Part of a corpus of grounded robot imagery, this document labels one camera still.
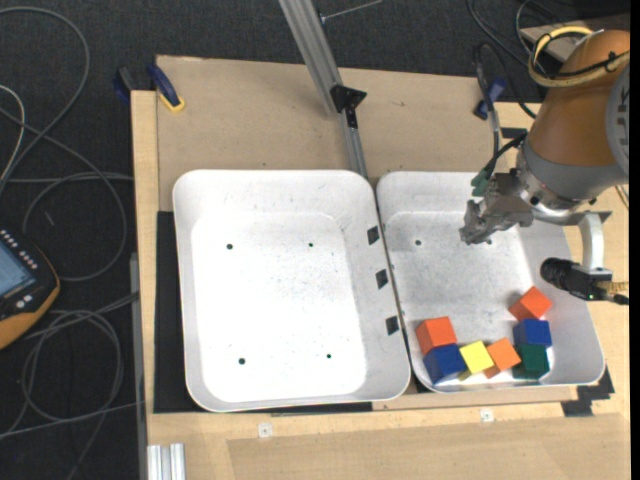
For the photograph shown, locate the green cube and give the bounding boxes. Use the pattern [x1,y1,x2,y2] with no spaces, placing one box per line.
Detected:
[511,342,551,382]

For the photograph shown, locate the orange cube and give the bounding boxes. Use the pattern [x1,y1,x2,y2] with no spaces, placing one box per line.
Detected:
[508,286,554,322]
[483,337,523,380]
[415,316,459,356]

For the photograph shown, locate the brown cardboard board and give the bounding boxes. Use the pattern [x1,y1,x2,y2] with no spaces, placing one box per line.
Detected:
[154,54,581,412]

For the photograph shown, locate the white plastic tray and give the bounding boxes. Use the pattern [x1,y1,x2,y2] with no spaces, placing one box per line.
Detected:
[375,170,607,395]
[171,168,413,413]

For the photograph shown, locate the yellow cube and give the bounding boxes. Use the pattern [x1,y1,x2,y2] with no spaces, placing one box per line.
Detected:
[457,340,496,382]

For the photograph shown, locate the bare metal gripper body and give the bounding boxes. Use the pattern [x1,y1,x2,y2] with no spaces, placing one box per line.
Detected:
[481,170,600,230]

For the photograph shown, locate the black cylinder on white bracket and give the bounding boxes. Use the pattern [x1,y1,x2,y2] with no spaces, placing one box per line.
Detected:
[539,210,614,302]

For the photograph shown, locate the blue cube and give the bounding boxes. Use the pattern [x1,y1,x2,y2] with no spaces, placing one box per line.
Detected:
[512,317,554,349]
[422,343,469,386]

